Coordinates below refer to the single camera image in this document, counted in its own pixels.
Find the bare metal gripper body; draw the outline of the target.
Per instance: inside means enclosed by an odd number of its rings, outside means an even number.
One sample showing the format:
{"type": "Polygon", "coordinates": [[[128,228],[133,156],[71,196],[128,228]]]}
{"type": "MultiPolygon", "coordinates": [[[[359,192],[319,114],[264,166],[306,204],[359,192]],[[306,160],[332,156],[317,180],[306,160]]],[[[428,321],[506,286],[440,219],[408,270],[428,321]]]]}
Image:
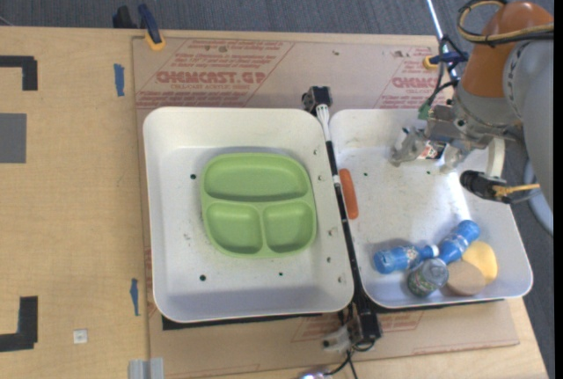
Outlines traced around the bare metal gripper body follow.
{"type": "Polygon", "coordinates": [[[428,112],[424,135],[458,149],[484,149],[493,139],[514,141],[509,126],[485,122],[460,103],[437,105],[428,112]]]}

